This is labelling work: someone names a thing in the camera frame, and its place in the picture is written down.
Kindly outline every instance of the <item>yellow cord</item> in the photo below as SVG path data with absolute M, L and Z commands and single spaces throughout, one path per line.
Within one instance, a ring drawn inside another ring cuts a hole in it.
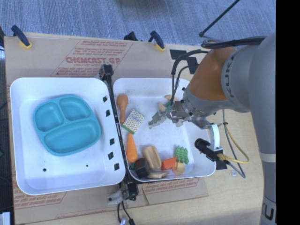
M 222 153 L 218 153 L 217 156 L 220 158 L 221 161 L 223 160 L 228 160 L 228 161 L 232 161 L 232 162 L 236 162 L 236 163 L 241 163 L 241 164 L 247 164 L 249 163 L 250 159 L 249 157 L 247 156 L 247 154 L 242 150 L 242 148 L 240 148 L 240 146 L 236 143 L 236 141 L 234 140 L 234 138 L 232 137 L 231 133 L 229 132 L 229 129 L 227 127 L 227 125 L 225 124 L 226 126 L 226 129 L 227 129 L 227 132 L 231 138 L 231 140 L 233 141 L 233 143 L 235 144 L 235 146 L 241 151 L 241 153 L 246 157 L 247 161 L 244 162 L 244 161 L 239 161 L 239 160 L 236 160 L 234 158 L 231 158 L 231 157 L 228 157 Z

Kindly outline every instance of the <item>blue plate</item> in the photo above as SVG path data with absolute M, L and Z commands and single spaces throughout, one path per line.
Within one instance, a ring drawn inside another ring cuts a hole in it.
M 95 114 L 77 96 L 57 97 L 40 104 L 33 113 L 33 121 L 42 144 L 56 156 L 87 149 L 101 136 Z

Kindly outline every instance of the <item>cardboard box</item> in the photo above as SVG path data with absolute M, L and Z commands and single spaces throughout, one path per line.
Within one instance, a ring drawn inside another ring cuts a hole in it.
M 168 49 L 161 52 L 154 43 L 67 37 L 25 33 L 33 44 L 29 50 L 17 37 L 5 37 L 9 126 L 12 131 L 9 88 L 20 77 L 98 77 L 102 64 L 112 64 L 113 82 L 121 77 L 169 78 L 173 61 Z M 10 132 L 12 164 L 15 164 Z M 119 185 L 31 196 L 16 183 L 13 166 L 15 223 L 24 224 L 116 210 L 107 196 Z M 140 184 L 136 201 L 128 207 L 147 206 L 208 196 L 203 178 Z

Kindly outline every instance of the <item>black metal bar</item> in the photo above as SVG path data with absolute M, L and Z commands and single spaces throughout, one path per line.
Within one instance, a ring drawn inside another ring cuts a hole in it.
M 217 17 L 206 29 L 199 33 L 200 37 L 203 37 L 205 32 L 210 29 L 217 21 L 219 21 L 235 4 L 237 4 L 240 0 L 236 0 L 232 5 L 230 5 L 219 17 Z

